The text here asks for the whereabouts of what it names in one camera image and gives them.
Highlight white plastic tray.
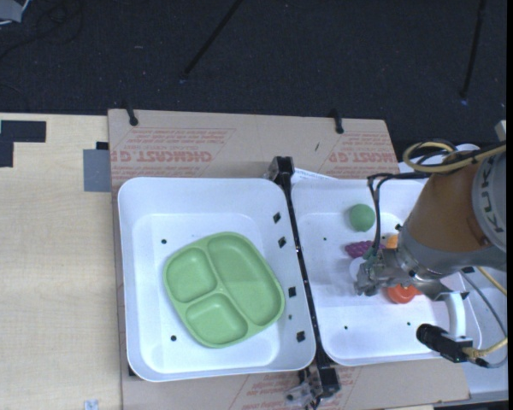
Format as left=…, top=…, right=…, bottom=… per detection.
left=290, top=173, right=484, bottom=367
left=117, top=176, right=317, bottom=383

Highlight black block with thin wires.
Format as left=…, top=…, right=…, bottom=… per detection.
left=268, top=155, right=295, bottom=184
left=315, top=366, right=339, bottom=399

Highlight brown cardboard board, red print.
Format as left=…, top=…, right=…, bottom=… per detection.
left=106, top=108, right=471, bottom=410

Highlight black cylinder on white bracket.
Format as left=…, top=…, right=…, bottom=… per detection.
left=416, top=290, right=475, bottom=364

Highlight green ball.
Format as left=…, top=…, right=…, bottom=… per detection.
left=348, top=203, right=376, bottom=232

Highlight orange toy pumpkin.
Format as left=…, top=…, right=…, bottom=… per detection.
left=386, top=284, right=422, bottom=306

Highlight green divided plate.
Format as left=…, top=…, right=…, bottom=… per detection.
left=162, top=231, right=286, bottom=349

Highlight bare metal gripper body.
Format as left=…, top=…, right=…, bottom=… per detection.
left=353, top=249, right=452, bottom=302

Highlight purple grapes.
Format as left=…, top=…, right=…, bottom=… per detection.
left=345, top=240, right=386, bottom=260

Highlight thin black rod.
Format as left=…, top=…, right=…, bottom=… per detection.
left=280, top=172, right=329, bottom=372

